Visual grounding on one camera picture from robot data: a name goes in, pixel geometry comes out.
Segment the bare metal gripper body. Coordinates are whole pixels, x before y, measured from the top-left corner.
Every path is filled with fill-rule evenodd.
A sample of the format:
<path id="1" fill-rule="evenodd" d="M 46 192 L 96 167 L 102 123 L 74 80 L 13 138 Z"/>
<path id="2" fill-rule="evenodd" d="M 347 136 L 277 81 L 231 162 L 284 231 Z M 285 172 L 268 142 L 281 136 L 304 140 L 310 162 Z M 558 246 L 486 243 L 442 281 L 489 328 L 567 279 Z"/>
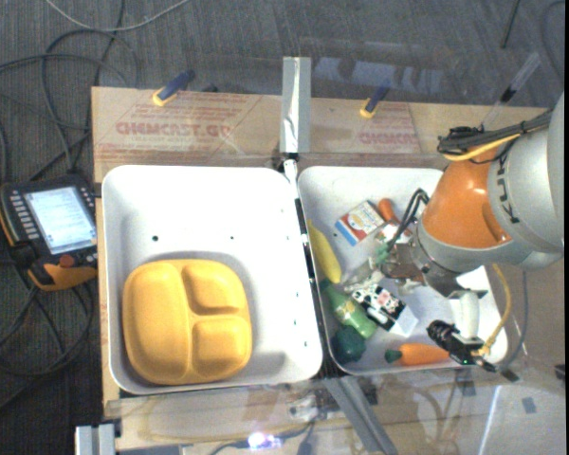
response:
<path id="1" fill-rule="evenodd" d="M 381 271 L 391 279 L 420 282 L 445 298 L 461 290 L 457 281 L 459 274 L 439 264 L 417 240 L 396 243 Z"/>

